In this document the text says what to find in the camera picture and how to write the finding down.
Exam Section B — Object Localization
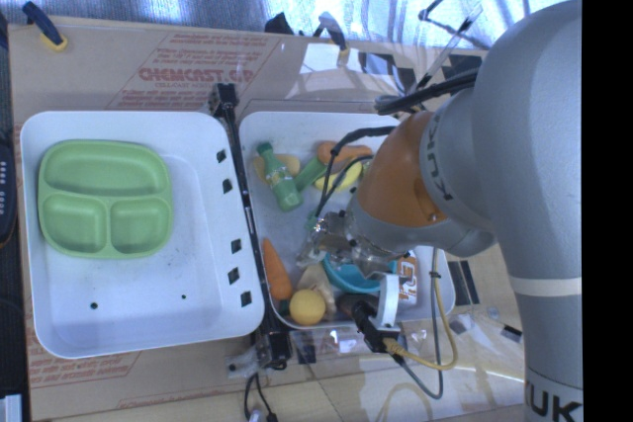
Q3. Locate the green plastic bottle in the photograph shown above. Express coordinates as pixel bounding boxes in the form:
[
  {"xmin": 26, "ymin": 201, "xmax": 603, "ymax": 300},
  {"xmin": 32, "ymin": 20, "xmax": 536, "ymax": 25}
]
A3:
[{"xmin": 255, "ymin": 141, "xmax": 305, "ymax": 213}]

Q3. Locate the white plastic tray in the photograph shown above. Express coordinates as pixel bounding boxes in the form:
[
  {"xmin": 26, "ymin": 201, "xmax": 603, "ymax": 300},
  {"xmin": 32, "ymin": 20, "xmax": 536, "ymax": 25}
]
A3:
[
  {"xmin": 238, "ymin": 110, "xmax": 457, "ymax": 331},
  {"xmin": 19, "ymin": 110, "xmax": 266, "ymax": 360}
]

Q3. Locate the black cylinder on white bracket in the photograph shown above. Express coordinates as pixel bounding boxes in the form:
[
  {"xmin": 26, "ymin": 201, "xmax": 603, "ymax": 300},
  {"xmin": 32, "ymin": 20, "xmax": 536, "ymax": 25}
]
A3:
[{"xmin": 350, "ymin": 273, "xmax": 403, "ymax": 355}]

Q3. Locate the yellow banana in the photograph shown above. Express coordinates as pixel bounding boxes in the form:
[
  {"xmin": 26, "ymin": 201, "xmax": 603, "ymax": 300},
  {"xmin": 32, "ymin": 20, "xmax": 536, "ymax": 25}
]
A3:
[{"xmin": 313, "ymin": 160, "xmax": 365, "ymax": 195}]

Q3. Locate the orange toy sausage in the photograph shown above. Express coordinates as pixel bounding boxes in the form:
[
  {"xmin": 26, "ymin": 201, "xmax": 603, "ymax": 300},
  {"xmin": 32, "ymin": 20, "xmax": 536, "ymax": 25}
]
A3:
[{"xmin": 316, "ymin": 140, "xmax": 374, "ymax": 166}]

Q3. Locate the blue bowl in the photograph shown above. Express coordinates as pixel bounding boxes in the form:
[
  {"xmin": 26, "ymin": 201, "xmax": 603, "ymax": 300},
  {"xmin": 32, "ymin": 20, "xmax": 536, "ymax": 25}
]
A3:
[{"xmin": 321, "ymin": 251, "xmax": 398, "ymax": 295}]

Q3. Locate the beige toy bread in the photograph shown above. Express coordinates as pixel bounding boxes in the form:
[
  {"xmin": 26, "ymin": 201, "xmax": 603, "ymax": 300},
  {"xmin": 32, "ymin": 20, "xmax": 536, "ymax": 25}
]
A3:
[{"xmin": 296, "ymin": 263, "xmax": 338, "ymax": 318}]

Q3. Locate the green cylinder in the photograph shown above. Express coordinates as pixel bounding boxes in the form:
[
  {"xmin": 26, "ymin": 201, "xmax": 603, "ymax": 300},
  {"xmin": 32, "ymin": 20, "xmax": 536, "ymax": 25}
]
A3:
[{"xmin": 294, "ymin": 156, "xmax": 329, "ymax": 193}]

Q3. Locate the orange and white carton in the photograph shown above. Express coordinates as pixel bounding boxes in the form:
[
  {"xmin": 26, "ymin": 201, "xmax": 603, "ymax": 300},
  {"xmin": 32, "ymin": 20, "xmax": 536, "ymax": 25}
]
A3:
[{"xmin": 395, "ymin": 250, "xmax": 421, "ymax": 308}]

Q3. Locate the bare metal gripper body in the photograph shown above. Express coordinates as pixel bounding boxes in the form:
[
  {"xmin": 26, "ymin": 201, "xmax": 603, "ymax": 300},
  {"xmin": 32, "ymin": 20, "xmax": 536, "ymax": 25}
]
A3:
[{"xmin": 307, "ymin": 210, "xmax": 397, "ymax": 279}]

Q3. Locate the black block with thin wires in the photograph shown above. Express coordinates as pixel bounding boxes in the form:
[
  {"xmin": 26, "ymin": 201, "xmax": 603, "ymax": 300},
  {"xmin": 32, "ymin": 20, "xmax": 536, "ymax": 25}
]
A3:
[
  {"xmin": 207, "ymin": 82, "xmax": 241, "ymax": 118},
  {"xmin": 253, "ymin": 329, "xmax": 294, "ymax": 370}
]

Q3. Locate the orange carrot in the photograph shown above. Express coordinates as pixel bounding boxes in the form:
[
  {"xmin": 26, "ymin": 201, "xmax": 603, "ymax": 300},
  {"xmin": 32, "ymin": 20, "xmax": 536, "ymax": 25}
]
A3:
[{"xmin": 261, "ymin": 237, "xmax": 295, "ymax": 316}]

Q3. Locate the yellow ball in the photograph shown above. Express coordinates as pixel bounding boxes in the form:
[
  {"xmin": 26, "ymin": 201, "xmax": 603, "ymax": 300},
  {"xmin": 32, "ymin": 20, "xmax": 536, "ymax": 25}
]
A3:
[{"xmin": 288, "ymin": 289, "xmax": 327, "ymax": 327}]

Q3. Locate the green divided plate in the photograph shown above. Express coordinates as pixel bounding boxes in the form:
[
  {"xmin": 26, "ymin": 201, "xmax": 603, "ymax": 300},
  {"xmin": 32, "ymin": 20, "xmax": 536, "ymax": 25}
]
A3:
[{"xmin": 37, "ymin": 138, "xmax": 175, "ymax": 260}]

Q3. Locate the thin black and white rod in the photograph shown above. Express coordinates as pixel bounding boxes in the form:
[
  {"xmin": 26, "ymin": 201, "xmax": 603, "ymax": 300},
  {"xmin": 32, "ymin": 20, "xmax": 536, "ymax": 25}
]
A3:
[{"xmin": 221, "ymin": 103, "xmax": 284, "ymax": 342}]

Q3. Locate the brown cardboard board red print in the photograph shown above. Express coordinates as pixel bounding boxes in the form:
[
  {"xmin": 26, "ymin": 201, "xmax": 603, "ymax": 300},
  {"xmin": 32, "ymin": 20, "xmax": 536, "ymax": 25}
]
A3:
[{"xmin": 7, "ymin": 14, "xmax": 526, "ymax": 422}]

